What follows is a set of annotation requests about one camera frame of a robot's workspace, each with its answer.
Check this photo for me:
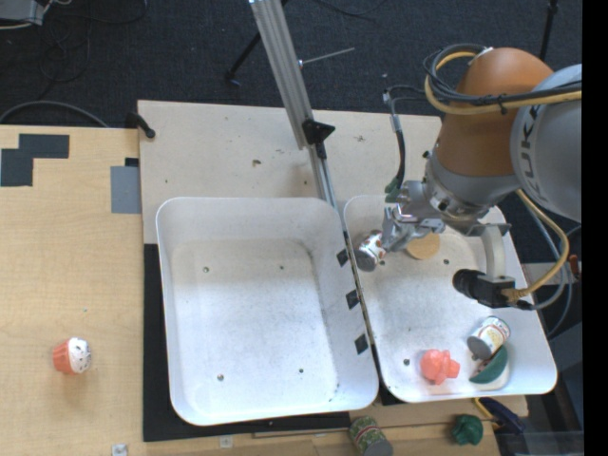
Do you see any red and white can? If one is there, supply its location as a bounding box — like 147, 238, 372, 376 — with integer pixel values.
353, 229, 389, 273

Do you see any pale wood board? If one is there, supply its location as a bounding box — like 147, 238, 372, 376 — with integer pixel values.
137, 100, 529, 446

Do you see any thin black and white rod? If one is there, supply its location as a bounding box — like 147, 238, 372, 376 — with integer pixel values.
339, 209, 382, 393

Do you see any black cylinder on white bracket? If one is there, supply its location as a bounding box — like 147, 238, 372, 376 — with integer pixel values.
452, 222, 518, 310

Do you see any green and white bowl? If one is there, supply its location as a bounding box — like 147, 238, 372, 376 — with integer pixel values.
468, 344, 511, 391

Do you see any round tan biscuit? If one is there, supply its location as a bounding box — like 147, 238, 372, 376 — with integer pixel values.
406, 232, 442, 261

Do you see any pink orange toy food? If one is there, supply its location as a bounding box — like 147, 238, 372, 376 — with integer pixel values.
419, 348, 462, 386

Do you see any green patterned can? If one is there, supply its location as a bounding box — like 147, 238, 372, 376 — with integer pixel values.
348, 415, 395, 456

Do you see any orange and white cupcake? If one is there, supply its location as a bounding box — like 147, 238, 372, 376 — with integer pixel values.
51, 336, 93, 376

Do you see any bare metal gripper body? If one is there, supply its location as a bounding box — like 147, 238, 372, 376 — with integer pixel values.
391, 179, 491, 238

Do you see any green broccoli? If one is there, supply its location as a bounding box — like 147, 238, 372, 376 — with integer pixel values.
450, 413, 485, 447

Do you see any white plastic tray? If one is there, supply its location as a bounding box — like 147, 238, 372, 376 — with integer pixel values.
155, 196, 381, 428
342, 193, 559, 405

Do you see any white and yellow can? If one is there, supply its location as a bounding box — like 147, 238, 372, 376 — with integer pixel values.
465, 315, 512, 362

